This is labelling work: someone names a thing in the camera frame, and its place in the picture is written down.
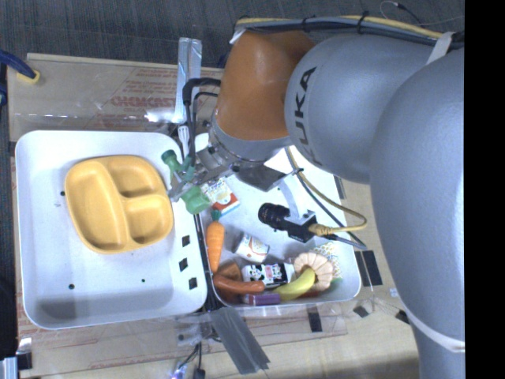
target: dark gray floor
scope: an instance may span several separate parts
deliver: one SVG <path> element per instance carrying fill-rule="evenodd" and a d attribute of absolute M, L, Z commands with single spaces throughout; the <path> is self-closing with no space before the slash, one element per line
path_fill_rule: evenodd
<path fill-rule="evenodd" d="M 229 50 L 234 22 L 242 16 L 304 18 L 368 10 L 371 16 L 417 23 L 412 14 L 386 1 L 403 4 L 434 31 L 464 29 L 465 0 L 0 0 L 0 49 L 21 58 L 36 52 L 176 63 L 178 39 L 186 36 L 202 40 L 203 66 L 217 66 Z M 6 123 L 2 114 L 0 290 L 13 294 Z M 13 316 L 9 299 L 0 296 L 0 360 L 12 349 Z"/>

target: yellow banana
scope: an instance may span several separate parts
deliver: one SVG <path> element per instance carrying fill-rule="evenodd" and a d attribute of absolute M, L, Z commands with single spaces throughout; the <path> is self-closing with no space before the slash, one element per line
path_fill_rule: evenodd
<path fill-rule="evenodd" d="M 286 283 L 274 289 L 281 296 L 281 300 L 293 300 L 302 296 L 308 291 L 316 281 L 316 273 L 312 268 L 307 268 L 303 273 L 294 281 Z"/>

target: yellow clamp tip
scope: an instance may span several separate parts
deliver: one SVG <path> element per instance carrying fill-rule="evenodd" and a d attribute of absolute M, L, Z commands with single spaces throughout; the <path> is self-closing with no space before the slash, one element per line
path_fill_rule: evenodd
<path fill-rule="evenodd" d="M 21 81 L 24 81 L 25 83 L 35 84 L 40 79 L 40 72 L 38 72 L 37 70 L 33 70 L 33 73 L 35 73 L 35 77 L 33 78 L 25 76 L 24 74 L 21 73 L 17 74 L 17 78 Z"/>

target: white can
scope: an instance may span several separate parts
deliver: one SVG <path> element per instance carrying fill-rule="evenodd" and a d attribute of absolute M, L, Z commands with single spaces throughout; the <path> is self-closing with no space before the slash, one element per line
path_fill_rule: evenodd
<path fill-rule="evenodd" d="M 267 258 L 270 246 L 247 233 L 244 233 L 234 251 L 238 256 L 253 263 L 262 263 Z"/>

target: yellow divided tray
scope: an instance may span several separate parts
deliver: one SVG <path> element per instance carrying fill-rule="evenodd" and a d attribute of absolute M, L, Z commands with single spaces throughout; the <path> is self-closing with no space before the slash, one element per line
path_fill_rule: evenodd
<path fill-rule="evenodd" d="M 77 233 L 98 253 L 136 250 L 165 238 L 172 204 L 157 170 L 138 156 L 107 156 L 73 166 L 65 195 Z"/>

